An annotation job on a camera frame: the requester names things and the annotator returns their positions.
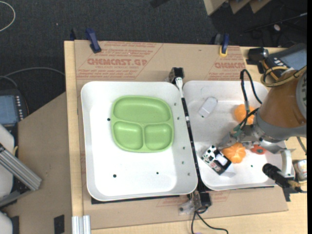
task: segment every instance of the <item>black carpet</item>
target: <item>black carpet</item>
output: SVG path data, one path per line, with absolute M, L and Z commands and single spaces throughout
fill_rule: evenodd
M 272 0 L 255 14 L 246 5 L 235 15 L 225 3 L 211 16 L 203 0 L 0 1 L 12 5 L 16 12 L 15 22 L 0 32 L 0 76 L 30 67 L 63 72 L 63 42 L 70 40 L 73 28 L 78 39 L 84 39 L 85 29 L 91 27 L 99 40 L 209 44 L 217 33 L 228 33 L 230 45 L 288 47 L 307 43 L 307 16 L 282 24 L 278 34 L 271 27 L 244 33 L 306 12 L 307 0 Z M 0 3 L 0 29 L 12 16 L 10 8 Z M 65 78 L 47 70 L 10 78 L 24 94 L 30 113 L 65 91 Z M 12 87 L 11 82 L 0 79 L 0 89 Z

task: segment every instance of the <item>blue clamp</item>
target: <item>blue clamp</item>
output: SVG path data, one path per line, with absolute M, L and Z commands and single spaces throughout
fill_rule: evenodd
M 230 36 L 229 34 L 224 34 L 223 36 L 223 42 L 220 47 L 220 56 L 226 57 L 228 54 L 228 45 L 229 45 Z
M 93 53 L 101 52 L 102 49 L 98 44 L 96 33 L 92 28 L 86 28 L 86 38 L 91 41 L 90 47 Z

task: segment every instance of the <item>robotic arm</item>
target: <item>robotic arm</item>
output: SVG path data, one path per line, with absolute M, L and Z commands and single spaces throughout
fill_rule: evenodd
M 253 124 L 235 128 L 234 133 L 223 138 L 218 149 L 241 142 L 247 148 L 259 145 L 271 153 L 281 153 L 282 170 L 266 164 L 263 172 L 279 186 L 289 187 L 294 172 L 291 151 L 284 141 L 289 137 L 307 137 L 307 71 L 306 66 L 299 71 L 288 70 L 277 82 L 266 83 L 265 75 L 271 71 L 261 79 L 271 89 L 256 111 Z

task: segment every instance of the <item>white tray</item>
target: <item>white tray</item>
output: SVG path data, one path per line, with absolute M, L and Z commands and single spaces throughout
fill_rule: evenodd
M 254 82 L 254 87 L 258 97 L 263 100 L 268 93 L 266 87 L 258 82 Z M 250 105 L 254 108 L 259 107 L 250 82 L 245 82 L 245 88 Z M 280 154 L 266 152 L 264 155 L 258 155 L 246 150 L 247 154 L 243 161 L 233 164 L 236 175 L 231 178 L 218 175 L 200 159 L 205 148 L 220 143 L 222 138 L 238 124 L 233 111 L 236 106 L 244 103 L 240 81 L 189 81 L 184 85 L 183 91 L 203 183 L 212 190 L 275 186 L 275 182 L 262 172 L 262 167 L 266 163 L 281 167 Z M 198 110 L 209 97 L 215 97 L 218 103 L 207 118 L 202 118 Z
M 163 99 L 174 118 L 174 141 L 159 153 L 120 149 L 110 122 L 113 102 L 137 95 Z M 87 187 L 100 201 L 182 195 L 197 186 L 197 175 L 178 89 L 168 82 L 91 81 L 81 91 Z

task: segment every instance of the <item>white machine part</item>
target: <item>white machine part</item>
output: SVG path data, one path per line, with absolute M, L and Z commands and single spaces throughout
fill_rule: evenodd
M 12 221 L 2 212 L 0 212 L 0 234 L 12 234 Z
M 0 124 L 0 143 L 13 154 L 14 137 Z M 0 200 L 9 195 L 13 187 L 13 174 L 0 165 Z

